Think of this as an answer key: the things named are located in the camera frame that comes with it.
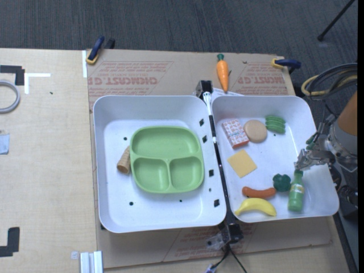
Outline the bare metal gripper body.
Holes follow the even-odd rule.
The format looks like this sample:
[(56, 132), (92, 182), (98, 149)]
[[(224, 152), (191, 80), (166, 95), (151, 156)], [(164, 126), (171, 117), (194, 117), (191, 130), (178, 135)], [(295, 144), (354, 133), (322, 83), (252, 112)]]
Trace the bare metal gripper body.
[(357, 138), (354, 136), (313, 135), (306, 144), (304, 169), (334, 163), (348, 172), (358, 168)]

